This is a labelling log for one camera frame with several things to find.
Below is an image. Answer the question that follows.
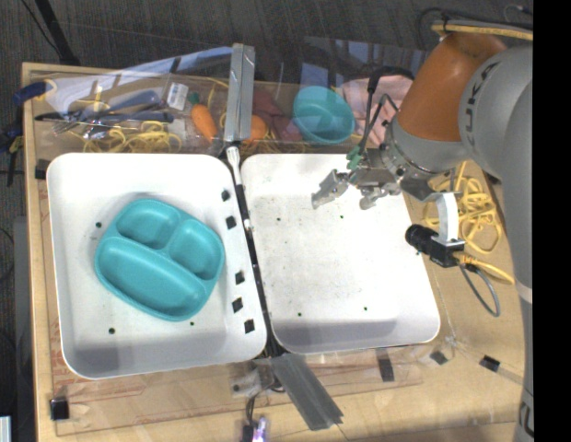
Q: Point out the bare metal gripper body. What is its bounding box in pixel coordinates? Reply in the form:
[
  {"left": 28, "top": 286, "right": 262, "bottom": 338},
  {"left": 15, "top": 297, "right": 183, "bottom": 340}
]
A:
[{"left": 348, "top": 146, "right": 408, "bottom": 198}]

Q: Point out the teal bowl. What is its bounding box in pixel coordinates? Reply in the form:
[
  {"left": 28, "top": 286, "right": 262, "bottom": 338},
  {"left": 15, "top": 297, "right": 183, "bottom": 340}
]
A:
[{"left": 292, "top": 85, "right": 356, "bottom": 145}]

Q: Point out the pink cloth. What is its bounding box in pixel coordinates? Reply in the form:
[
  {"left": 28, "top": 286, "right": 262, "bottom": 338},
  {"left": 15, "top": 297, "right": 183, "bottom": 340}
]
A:
[{"left": 339, "top": 75, "right": 414, "bottom": 147}]

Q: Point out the white plastic tray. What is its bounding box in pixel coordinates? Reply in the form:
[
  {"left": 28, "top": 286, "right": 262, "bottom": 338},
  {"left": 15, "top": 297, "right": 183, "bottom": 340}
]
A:
[
  {"left": 239, "top": 153, "right": 442, "bottom": 355},
  {"left": 45, "top": 152, "right": 269, "bottom": 381}
]

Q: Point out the thin black and white rod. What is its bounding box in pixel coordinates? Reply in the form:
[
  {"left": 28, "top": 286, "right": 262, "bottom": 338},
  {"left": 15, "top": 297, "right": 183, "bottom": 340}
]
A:
[{"left": 226, "top": 145, "right": 278, "bottom": 357}]

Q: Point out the orange round toy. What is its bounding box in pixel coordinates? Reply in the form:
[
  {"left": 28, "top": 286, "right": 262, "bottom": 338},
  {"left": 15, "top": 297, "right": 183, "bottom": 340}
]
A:
[{"left": 250, "top": 114, "right": 269, "bottom": 143}]

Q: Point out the orange toy carrot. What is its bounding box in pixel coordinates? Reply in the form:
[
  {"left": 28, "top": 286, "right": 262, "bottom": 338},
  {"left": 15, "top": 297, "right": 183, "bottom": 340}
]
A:
[{"left": 190, "top": 91, "right": 219, "bottom": 143}]

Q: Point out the teal divided plate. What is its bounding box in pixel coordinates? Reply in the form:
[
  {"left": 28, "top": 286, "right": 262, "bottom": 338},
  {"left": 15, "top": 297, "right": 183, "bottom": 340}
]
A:
[{"left": 93, "top": 198, "right": 227, "bottom": 323}]

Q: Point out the silver fork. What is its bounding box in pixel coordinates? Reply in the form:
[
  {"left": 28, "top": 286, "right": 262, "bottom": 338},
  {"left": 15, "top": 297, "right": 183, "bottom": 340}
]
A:
[{"left": 52, "top": 108, "right": 112, "bottom": 136}]

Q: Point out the black cylinder on white bracket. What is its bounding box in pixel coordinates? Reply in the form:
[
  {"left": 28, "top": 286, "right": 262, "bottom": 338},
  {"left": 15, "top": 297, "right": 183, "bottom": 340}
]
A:
[{"left": 404, "top": 192, "right": 467, "bottom": 269}]

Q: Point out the blue handled utensil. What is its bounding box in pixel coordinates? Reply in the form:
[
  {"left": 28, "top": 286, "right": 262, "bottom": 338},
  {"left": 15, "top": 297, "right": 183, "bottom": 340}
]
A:
[{"left": 34, "top": 110, "right": 176, "bottom": 126}]

